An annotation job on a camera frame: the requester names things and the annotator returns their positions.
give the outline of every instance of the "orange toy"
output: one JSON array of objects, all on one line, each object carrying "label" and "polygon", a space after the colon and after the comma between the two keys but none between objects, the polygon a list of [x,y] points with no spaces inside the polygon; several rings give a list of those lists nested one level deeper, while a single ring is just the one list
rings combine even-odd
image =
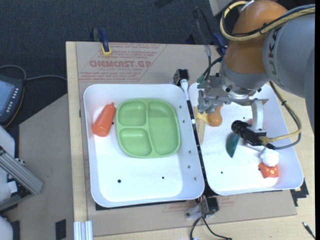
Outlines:
[{"label": "orange toy", "polygon": [[92,126],[92,132],[100,137],[108,135],[112,121],[114,120],[116,108],[114,103],[105,105],[102,112]]},{"label": "orange toy", "polygon": [[276,178],[279,176],[279,170],[278,170],[277,164],[273,167],[268,167],[263,162],[261,162],[258,165],[258,167],[262,173],[263,178],[268,178],[268,177]]}]

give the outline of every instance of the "black cable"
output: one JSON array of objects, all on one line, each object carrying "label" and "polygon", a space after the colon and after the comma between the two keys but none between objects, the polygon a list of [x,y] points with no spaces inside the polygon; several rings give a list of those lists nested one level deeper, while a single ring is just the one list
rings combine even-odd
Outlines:
[{"label": "black cable", "polygon": [[205,70],[205,72],[203,73],[203,74],[205,74],[205,77],[204,77],[205,80],[208,80],[208,78],[209,78],[209,76],[210,76],[211,68],[212,68],[216,63],[221,62],[222,59],[223,59],[223,56],[215,59],[212,63],[210,63],[211,57],[209,58],[209,66],[208,66],[208,68]]},{"label": "black cable", "polygon": [[41,78],[58,78],[67,81],[67,79],[63,76],[60,75],[55,75],[55,74],[45,74],[45,75],[40,75],[40,76],[35,76],[35,77],[30,77],[25,79],[25,81],[31,81],[31,80],[37,80]]},{"label": "black cable", "polygon": [[201,219],[203,220],[204,224],[206,225],[206,227],[208,228],[208,230],[211,232],[211,234],[213,234],[214,236],[216,236],[216,237],[218,237],[218,238],[222,238],[222,239],[225,239],[225,240],[232,240],[231,237],[226,237],[226,236],[223,236],[223,235],[219,235],[219,234],[214,233],[214,232],[211,230],[211,228],[209,227],[209,225],[207,224],[204,216],[196,219],[196,220],[194,221],[194,223],[192,224],[191,230],[190,230],[190,240],[194,240],[193,232],[194,232],[194,229],[195,229],[196,225],[198,224],[198,222],[199,222]]},{"label": "black cable", "polygon": [[[202,32],[202,30],[201,30],[201,27],[200,27],[200,23],[199,23],[199,19],[198,19],[198,14],[197,14],[197,11],[196,11],[196,9],[193,11],[193,18],[195,18],[195,21],[196,21],[196,26],[197,26],[197,28],[198,28],[198,31],[199,31],[199,33],[200,33],[200,36],[201,36],[201,38],[202,38],[202,41],[203,41],[203,44],[204,45],[207,45],[206,44],[206,40],[205,40],[205,36],[204,36],[204,33]],[[208,78],[209,78],[209,75],[210,75],[210,71],[211,71],[211,53],[208,53],[207,52],[207,54],[208,54],[208,67],[206,68],[206,70],[205,70],[205,77],[204,77],[204,80],[208,80]]]},{"label": "black cable", "polygon": [[[296,126],[298,127],[298,129],[300,129],[301,125],[300,125],[300,122],[299,120],[297,119],[296,115],[291,111],[291,109],[288,107],[287,105],[287,101],[286,100],[283,100],[281,95],[279,94],[278,90],[276,89],[274,83],[272,81],[269,81],[269,84],[271,86],[271,88],[273,89],[275,95],[277,96],[277,98],[279,99],[279,101],[281,102],[281,105],[284,106],[284,108],[287,110],[287,112],[289,113],[289,115],[292,117],[293,121],[295,122]],[[289,145],[285,145],[285,146],[274,146],[270,143],[268,143],[266,145],[266,147],[268,149],[271,149],[271,150],[282,150],[282,149],[286,149],[286,148],[289,148],[289,147],[292,147],[294,145],[296,145],[297,143],[299,143],[299,141],[301,140],[301,132],[299,132],[298,134],[298,138],[295,142],[289,144]]]},{"label": "black cable", "polygon": [[216,236],[216,237],[218,237],[218,238],[226,239],[226,240],[232,240],[232,238],[230,238],[230,237],[226,237],[226,236],[223,236],[223,235],[219,235],[219,234],[214,233],[214,232],[211,230],[211,228],[209,227],[209,225],[207,224],[207,222],[206,222],[206,220],[205,220],[205,217],[202,217],[202,220],[203,220],[204,224],[206,225],[206,227],[208,228],[208,230],[209,230],[214,236]]},{"label": "black cable", "polygon": [[0,66],[0,70],[9,69],[9,68],[15,68],[15,69],[20,70],[23,73],[23,80],[26,80],[27,73],[22,67],[17,66],[17,65],[3,65],[3,66]]},{"label": "black cable", "polygon": [[204,12],[203,12],[199,7],[196,7],[196,8],[194,8],[194,10],[193,10],[193,18],[194,18],[194,19],[196,20],[196,22],[197,22],[196,24],[197,24],[197,27],[198,27],[198,29],[199,29],[199,32],[200,32],[200,34],[201,34],[202,39],[204,40],[204,35],[203,35],[203,32],[201,31],[201,28],[200,28],[200,25],[199,25],[199,20],[198,20],[197,11],[199,11],[201,17],[203,18],[204,23],[205,23],[205,25],[206,25],[206,28],[207,28],[207,30],[208,30],[208,32],[209,32],[209,34],[210,34],[213,42],[216,43],[216,45],[217,45],[219,48],[226,50],[227,47],[224,46],[224,45],[222,45],[222,44],[219,42],[219,40],[218,40],[218,39],[214,36],[214,34],[212,33],[211,28],[210,28],[210,24],[209,24],[209,22],[208,22],[208,19],[207,19],[206,15],[204,14]]},{"label": "black cable", "polygon": [[[243,4],[239,4],[239,5],[235,6],[234,8],[237,8],[237,7],[240,7],[240,6],[243,6]],[[254,34],[254,33],[255,33],[255,32],[254,32],[254,33],[251,33],[251,32],[253,32],[253,31],[255,31],[255,30],[250,31],[250,32],[247,32],[247,33],[237,33],[237,34],[232,33],[232,32],[229,32],[229,31],[227,30],[226,18],[225,18],[225,13],[224,13],[224,12],[222,13],[221,21],[222,21],[222,26],[223,26],[224,31],[225,31],[228,35],[230,35],[230,36],[251,35],[251,34]]]},{"label": "black cable", "polygon": [[191,230],[190,230],[190,240],[194,240],[194,237],[192,236],[192,233],[193,233],[196,225],[198,224],[198,222],[199,222],[200,220],[201,220],[201,217],[198,218],[198,219],[196,219],[196,220],[194,221],[194,223],[192,224]]},{"label": "black cable", "polygon": [[20,70],[23,73],[23,79],[22,80],[24,80],[24,81],[31,81],[31,80],[41,79],[41,78],[59,78],[59,79],[67,81],[67,79],[65,77],[60,76],[60,75],[55,75],[55,74],[45,74],[45,75],[40,75],[40,76],[27,78],[27,73],[21,66],[17,66],[17,65],[3,65],[3,66],[0,66],[0,70],[9,69],[9,68],[14,68],[14,69]]}]

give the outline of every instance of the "green plastic tray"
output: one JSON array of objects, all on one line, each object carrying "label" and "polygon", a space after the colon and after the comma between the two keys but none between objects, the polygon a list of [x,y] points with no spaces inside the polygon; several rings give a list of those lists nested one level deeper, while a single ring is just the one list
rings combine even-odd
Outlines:
[{"label": "green plastic tray", "polygon": [[180,147],[175,109],[160,99],[131,99],[116,110],[116,131],[121,149],[136,158],[171,156]]}]

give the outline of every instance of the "orange plastic bottle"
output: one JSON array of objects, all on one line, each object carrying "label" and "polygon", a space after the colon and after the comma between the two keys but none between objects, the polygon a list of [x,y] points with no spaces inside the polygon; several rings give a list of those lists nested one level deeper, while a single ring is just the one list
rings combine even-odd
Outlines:
[{"label": "orange plastic bottle", "polygon": [[105,105],[92,126],[92,132],[100,137],[107,136],[114,120],[115,112],[116,108],[113,102]]},{"label": "orange plastic bottle", "polygon": [[220,126],[222,123],[222,116],[221,116],[221,108],[223,107],[223,104],[220,106],[217,106],[215,108],[214,112],[211,112],[207,114],[207,122],[210,126]]}]

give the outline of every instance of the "black carpet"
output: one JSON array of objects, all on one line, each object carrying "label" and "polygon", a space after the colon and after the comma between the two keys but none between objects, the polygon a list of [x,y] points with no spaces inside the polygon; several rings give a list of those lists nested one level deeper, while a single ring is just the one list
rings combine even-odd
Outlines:
[{"label": "black carpet", "polygon": [[[278,2],[291,9],[315,0]],[[193,35],[201,44],[195,7],[203,10],[211,31],[220,32],[220,18],[212,16],[209,0],[0,0],[0,66],[20,66],[28,78],[66,77],[66,41],[90,41],[93,28],[105,28],[110,42],[185,44]],[[14,68],[0,74],[23,77]],[[67,83],[59,78],[26,82],[21,109],[9,127],[65,93]]]}]

